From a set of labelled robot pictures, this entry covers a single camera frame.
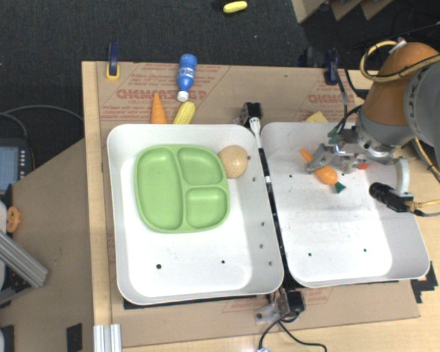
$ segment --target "dark floor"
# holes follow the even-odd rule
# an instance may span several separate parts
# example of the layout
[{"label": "dark floor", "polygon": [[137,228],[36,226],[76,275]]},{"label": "dark floor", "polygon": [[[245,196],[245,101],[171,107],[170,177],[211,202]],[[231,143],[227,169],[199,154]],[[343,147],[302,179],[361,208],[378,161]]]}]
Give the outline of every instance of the dark floor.
[{"label": "dark floor", "polygon": [[[291,0],[248,0],[226,17],[215,0],[0,0],[0,111],[19,106],[61,106],[82,114],[81,61],[106,58],[117,40],[120,60],[177,62],[192,52],[203,64],[295,67],[306,48],[337,48],[357,68],[363,48],[391,35],[440,20],[440,0],[395,0],[371,20],[360,7],[341,21],[323,5],[298,24]],[[409,37],[440,50],[440,26]],[[68,114],[33,109],[14,114],[27,127],[36,165],[83,137]],[[0,136],[21,136],[0,118]]]}]

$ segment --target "green divided plate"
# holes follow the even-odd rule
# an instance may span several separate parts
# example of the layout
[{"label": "green divided plate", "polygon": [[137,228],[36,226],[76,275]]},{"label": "green divided plate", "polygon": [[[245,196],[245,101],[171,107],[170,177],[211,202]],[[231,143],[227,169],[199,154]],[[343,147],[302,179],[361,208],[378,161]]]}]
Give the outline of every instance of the green divided plate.
[{"label": "green divided plate", "polygon": [[230,212],[230,192],[220,157],[194,145],[165,144],[136,159],[140,216],[158,232],[182,233],[218,227]]}]

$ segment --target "toy carrot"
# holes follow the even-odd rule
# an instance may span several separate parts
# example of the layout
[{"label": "toy carrot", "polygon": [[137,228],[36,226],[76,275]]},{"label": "toy carrot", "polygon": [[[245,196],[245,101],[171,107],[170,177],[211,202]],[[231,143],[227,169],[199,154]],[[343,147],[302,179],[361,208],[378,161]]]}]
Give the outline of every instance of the toy carrot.
[{"label": "toy carrot", "polygon": [[166,112],[161,102],[160,95],[156,92],[153,94],[153,104],[152,104],[152,116],[150,118],[151,124],[167,124],[168,119],[166,118]]},{"label": "toy carrot", "polygon": [[[313,160],[313,154],[306,151],[305,149],[300,150],[301,155],[304,157],[305,161],[308,163]],[[319,179],[327,184],[334,185],[337,193],[340,193],[345,189],[345,186],[341,184],[338,180],[337,172],[329,165],[324,166],[323,168],[319,168],[315,171],[315,174],[319,177]]]}]

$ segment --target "yellow corn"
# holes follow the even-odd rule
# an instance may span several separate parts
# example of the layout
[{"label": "yellow corn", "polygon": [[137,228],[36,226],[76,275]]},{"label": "yellow corn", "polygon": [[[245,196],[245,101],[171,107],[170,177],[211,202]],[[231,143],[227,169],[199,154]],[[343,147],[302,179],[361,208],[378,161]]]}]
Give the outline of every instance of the yellow corn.
[{"label": "yellow corn", "polygon": [[175,121],[173,124],[190,124],[194,114],[196,113],[196,105],[192,102],[183,102],[177,110]]}]

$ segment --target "orange toy piece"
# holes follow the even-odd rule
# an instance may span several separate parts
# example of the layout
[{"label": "orange toy piece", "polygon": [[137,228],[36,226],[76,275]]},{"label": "orange toy piece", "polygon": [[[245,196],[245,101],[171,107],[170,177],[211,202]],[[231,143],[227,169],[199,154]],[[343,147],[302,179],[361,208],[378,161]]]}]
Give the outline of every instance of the orange toy piece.
[{"label": "orange toy piece", "polygon": [[[303,155],[305,161],[307,161],[308,163],[313,160],[313,154],[306,151],[305,149],[301,149],[300,153]],[[337,184],[337,172],[329,165],[317,169],[315,171],[315,174],[320,178],[321,181],[323,181],[323,183],[327,185]]]},{"label": "orange toy piece", "polygon": [[7,232],[14,233],[21,223],[20,211],[15,206],[10,206],[7,211]]},{"label": "orange toy piece", "polygon": [[168,119],[166,118],[166,112],[161,102],[160,95],[156,92],[153,95],[152,104],[152,116],[150,119],[151,124],[167,124]]}]

